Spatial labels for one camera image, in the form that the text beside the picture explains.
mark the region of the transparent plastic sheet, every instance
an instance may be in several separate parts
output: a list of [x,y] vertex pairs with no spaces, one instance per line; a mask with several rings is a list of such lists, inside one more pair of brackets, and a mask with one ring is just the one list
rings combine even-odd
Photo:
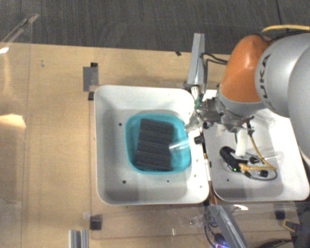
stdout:
[[0,42],[0,247],[21,246],[30,43],[37,18],[26,17]]
[[[166,235],[172,248],[188,247],[189,241],[197,247],[310,247],[310,203],[180,207],[108,213],[102,219],[102,238]],[[143,225],[148,219],[153,223]]]

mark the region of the yellow wire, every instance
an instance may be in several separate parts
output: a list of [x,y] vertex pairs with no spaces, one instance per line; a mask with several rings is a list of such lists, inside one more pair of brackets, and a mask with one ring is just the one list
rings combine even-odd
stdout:
[[255,170],[277,170],[276,167],[274,167],[273,165],[269,164],[264,158],[263,156],[260,154],[257,146],[256,146],[256,143],[254,141],[254,138],[249,135],[250,137],[250,140],[253,144],[253,147],[254,147],[254,150],[256,151],[256,154],[257,156],[260,158],[260,160],[262,161],[262,163],[264,163],[265,165],[267,165],[266,167],[263,167],[263,166],[247,166],[243,163],[239,163],[239,167],[241,169],[241,171],[255,171]]
[[297,30],[306,30],[310,31],[310,26],[302,26],[302,25],[274,25],[269,26],[263,29],[261,32],[266,32],[273,29],[297,29]]

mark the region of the white plastic rod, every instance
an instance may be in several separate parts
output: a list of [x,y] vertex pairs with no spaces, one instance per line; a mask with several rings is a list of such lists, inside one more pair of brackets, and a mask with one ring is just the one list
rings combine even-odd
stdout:
[[244,157],[247,150],[248,130],[241,128],[237,133],[237,149],[236,156]]

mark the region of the cable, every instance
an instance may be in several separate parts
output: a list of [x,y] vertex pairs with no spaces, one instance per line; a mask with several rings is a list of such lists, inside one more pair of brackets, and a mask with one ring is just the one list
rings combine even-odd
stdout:
[[276,41],[276,40],[279,40],[279,39],[282,39],[282,38],[285,38],[285,37],[288,37],[288,36],[294,36],[294,35],[299,35],[299,34],[307,34],[307,33],[310,33],[310,30],[309,31],[306,31],[306,30],[297,30],[297,31],[292,31],[292,32],[289,32],[289,33],[285,33],[285,34],[282,34],[282,35],[279,35],[269,41],[267,41],[268,43],[271,43],[273,41]]
[[260,245],[259,247],[257,248],[273,248],[273,247],[279,247],[283,244],[286,244],[286,243],[289,243],[289,242],[292,242],[293,240],[291,239],[282,239],[282,240],[275,240],[275,241],[270,241],[270,242],[267,242],[267,243],[264,243],[262,245]]
[[255,176],[252,176],[251,173],[249,173],[248,171],[244,172],[244,175],[247,176],[248,178],[250,179],[253,179],[253,180],[258,180],[258,181],[272,181],[274,179],[276,179],[278,177],[278,173],[276,170],[273,170],[274,171],[274,177],[271,177],[271,178],[267,178],[267,179],[262,179],[262,178],[258,178],[258,177],[255,177]]
[[226,65],[227,62],[228,62],[227,60],[220,59],[220,58],[216,57],[215,55],[213,55],[211,53],[207,53],[207,52],[201,53],[200,58],[204,59],[205,55],[209,56],[209,57],[212,57],[214,60],[211,60],[211,59],[207,59],[207,60],[209,60],[209,61],[211,61],[212,63],[215,63],[215,64]]
[[210,243],[211,247],[216,248],[216,246],[212,243],[212,241],[210,241],[210,238],[208,236],[208,232],[207,232],[207,226],[205,225],[205,234],[206,234],[206,238],[208,240],[208,242]]
[[274,25],[264,28],[261,32],[267,32],[269,30],[277,30],[277,29],[297,29],[297,30],[305,30],[310,31],[310,26],[303,25]]
[[275,4],[277,5],[277,12],[278,12],[279,24],[282,25],[282,24],[283,24],[283,21],[282,21],[282,19],[281,19],[281,14],[280,14],[280,8],[279,8],[278,0],[275,0]]
[[256,151],[256,154],[257,154],[257,156],[260,158],[260,160],[261,160],[264,164],[266,164],[266,165],[268,166],[269,170],[277,170],[276,167],[274,167],[273,165],[269,164],[269,163],[263,158],[263,156],[260,154],[260,152],[259,152],[259,150],[258,150],[258,148],[257,148],[257,146],[256,146],[256,143],[255,143],[255,140],[254,140],[253,136],[250,134],[249,137],[250,137],[250,140],[251,140],[251,142],[252,142],[252,144],[253,144],[253,147],[254,147],[254,149],[255,149],[255,151]]
[[203,63],[203,71],[204,71],[204,77],[203,77],[203,85],[205,86],[204,89],[201,90],[201,93],[199,94],[198,98],[199,98],[199,102],[202,101],[203,96],[205,95],[206,91],[207,91],[207,82],[208,82],[208,62],[204,61],[204,59],[202,58],[202,63]]
[[248,166],[243,163],[239,163],[239,167],[241,171],[277,170],[274,166]]

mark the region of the blue container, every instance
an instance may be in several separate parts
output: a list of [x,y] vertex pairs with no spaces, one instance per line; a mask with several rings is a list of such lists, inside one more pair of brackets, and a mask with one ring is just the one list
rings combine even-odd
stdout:
[[175,174],[184,171],[191,163],[190,149],[181,150],[171,154],[172,171],[164,172],[157,170],[139,170],[134,166],[135,155],[138,145],[139,129],[141,119],[157,120],[164,123],[170,123],[174,126],[173,142],[185,139],[188,137],[184,129],[184,124],[181,120],[173,115],[167,114],[136,114],[130,117],[125,123],[125,148],[131,167],[142,174]]

